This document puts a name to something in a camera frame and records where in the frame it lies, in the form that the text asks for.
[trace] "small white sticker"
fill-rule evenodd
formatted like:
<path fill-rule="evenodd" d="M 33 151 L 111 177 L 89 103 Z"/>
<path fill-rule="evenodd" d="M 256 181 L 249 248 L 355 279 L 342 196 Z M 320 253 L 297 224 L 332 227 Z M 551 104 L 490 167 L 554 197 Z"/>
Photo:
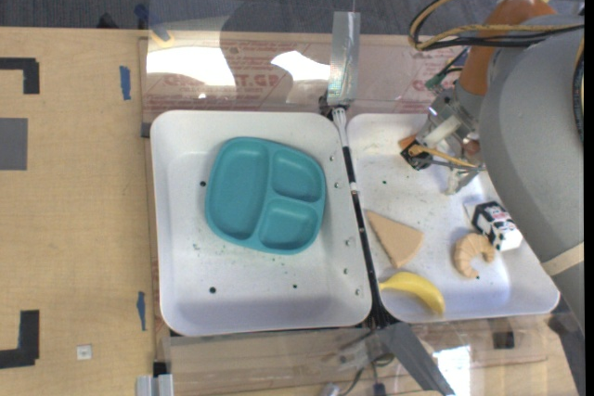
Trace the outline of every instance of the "small white sticker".
<path fill-rule="evenodd" d="M 93 358 L 93 345 L 79 345 L 76 347 L 77 360 L 90 360 Z"/>

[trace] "wooden surface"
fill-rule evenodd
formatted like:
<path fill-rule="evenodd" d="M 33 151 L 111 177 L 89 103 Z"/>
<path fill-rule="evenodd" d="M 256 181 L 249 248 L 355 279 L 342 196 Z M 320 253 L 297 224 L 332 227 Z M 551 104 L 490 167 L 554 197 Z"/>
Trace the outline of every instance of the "wooden surface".
<path fill-rule="evenodd" d="M 0 349 L 16 348 L 21 310 L 40 311 L 40 358 L 0 370 L 0 394 L 134 394 L 152 373 L 139 35 L 0 29 L 0 56 L 35 57 L 41 78 L 24 95 L 22 72 L 0 70 L 0 117 L 29 122 L 27 171 L 0 171 Z"/>

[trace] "croissant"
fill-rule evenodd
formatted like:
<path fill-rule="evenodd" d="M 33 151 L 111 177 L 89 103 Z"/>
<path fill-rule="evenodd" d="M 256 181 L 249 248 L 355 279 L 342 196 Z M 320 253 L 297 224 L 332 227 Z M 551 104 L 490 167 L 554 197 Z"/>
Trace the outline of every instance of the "croissant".
<path fill-rule="evenodd" d="M 491 262 L 495 259 L 495 248 L 484 235 L 470 233 L 456 241 L 454 250 L 454 265 L 456 269 L 467 277 L 478 277 L 479 273 L 471 266 L 471 260 L 477 254 L 483 254 L 483 259 Z"/>

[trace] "wooden table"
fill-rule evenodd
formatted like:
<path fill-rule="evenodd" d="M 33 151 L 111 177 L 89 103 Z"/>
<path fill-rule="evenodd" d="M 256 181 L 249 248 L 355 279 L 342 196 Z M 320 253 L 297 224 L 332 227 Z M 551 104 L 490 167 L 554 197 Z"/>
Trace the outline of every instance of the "wooden table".
<path fill-rule="evenodd" d="M 163 325 L 157 328 L 152 306 L 148 140 L 140 135 L 143 43 L 141 31 L 0 28 L 0 57 L 34 58 L 40 68 L 39 94 L 23 94 L 21 70 L 0 70 L 0 118 L 27 124 L 26 170 L 0 170 L 0 350 L 19 349 L 22 311 L 39 313 L 38 358 L 0 369 L 0 394 L 134 394 L 136 377 L 152 374 Z M 489 324 L 473 325 L 415 331 L 428 346 L 466 332 L 480 351 L 488 347 Z M 484 353 L 488 364 L 469 368 L 471 394 L 575 394 L 546 320 L 520 325 L 528 336 L 520 353 Z M 200 348 L 197 361 L 217 352 Z M 381 377 L 391 393 L 419 390 L 397 362 Z M 266 394 L 315 395 L 321 387 Z M 352 394 L 368 388 L 360 384 Z M 217 392 L 215 384 L 210 391 Z"/>

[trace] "white tray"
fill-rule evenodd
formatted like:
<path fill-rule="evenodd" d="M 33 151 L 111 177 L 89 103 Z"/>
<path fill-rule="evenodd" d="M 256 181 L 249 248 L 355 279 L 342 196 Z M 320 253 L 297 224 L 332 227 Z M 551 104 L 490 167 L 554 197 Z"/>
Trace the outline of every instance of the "white tray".
<path fill-rule="evenodd" d="M 252 136 L 296 147 L 326 176 L 327 199 L 316 241 L 295 255 L 229 243 L 206 223 L 204 199 L 220 146 Z M 362 322 L 371 308 L 338 132 L 312 113 L 170 111 L 153 122 L 161 312 L 187 336 Z"/>
<path fill-rule="evenodd" d="M 474 258 L 471 263 L 480 273 L 478 280 L 456 271 L 454 243 L 473 231 L 463 204 L 499 198 L 486 172 L 456 195 L 447 196 L 443 193 L 449 172 L 446 167 L 433 165 L 417 172 L 400 157 L 398 141 L 418 132 L 426 118 L 423 114 L 362 114 L 347 126 L 364 213 L 375 211 L 424 232 L 419 253 L 404 269 L 429 278 L 445 298 L 441 317 L 409 295 L 390 290 L 381 292 L 383 306 L 409 323 L 550 312 L 559 301 L 559 290 L 525 241 L 518 249 L 498 252 L 494 262 Z M 367 223 L 366 229 L 381 281 L 395 269 Z"/>

